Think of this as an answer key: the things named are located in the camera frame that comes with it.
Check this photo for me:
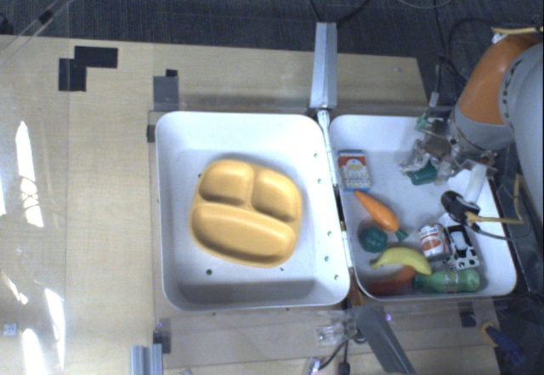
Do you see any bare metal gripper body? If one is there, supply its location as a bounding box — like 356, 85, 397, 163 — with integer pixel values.
412, 117, 499, 171

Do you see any small teal can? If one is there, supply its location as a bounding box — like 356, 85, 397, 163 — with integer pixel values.
406, 163, 439, 187

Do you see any white plastic tray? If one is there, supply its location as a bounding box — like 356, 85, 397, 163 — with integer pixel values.
154, 111, 352, 313
329, 114, 519, 303

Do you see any red and blue carton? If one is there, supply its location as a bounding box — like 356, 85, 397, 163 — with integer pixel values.
337, 149, 372, 193

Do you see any orange carrot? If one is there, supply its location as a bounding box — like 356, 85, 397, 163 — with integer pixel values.
353, 189, 410, 243

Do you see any red and white can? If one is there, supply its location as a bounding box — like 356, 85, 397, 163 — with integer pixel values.
418, 223, 452, 261

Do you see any black and white carton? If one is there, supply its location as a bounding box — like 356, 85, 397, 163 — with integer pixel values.
443, 224, 482, 271

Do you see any green broccoli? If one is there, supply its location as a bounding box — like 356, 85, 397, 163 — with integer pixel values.
358, 226, 389, 254

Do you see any yellow banana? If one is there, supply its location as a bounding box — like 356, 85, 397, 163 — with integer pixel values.
369, 246, 434, 277

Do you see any green plastic bottle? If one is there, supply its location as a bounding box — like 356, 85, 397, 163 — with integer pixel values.
412, 268, 482, 295

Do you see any red sausage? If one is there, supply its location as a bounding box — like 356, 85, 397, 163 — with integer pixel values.
365, 265, 417, 298

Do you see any pale wood board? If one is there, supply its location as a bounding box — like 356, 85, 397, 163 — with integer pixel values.
148, 43, 513, 371

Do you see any yellow divided plate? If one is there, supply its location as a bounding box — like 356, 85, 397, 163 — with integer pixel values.
188, 158, 303, 269

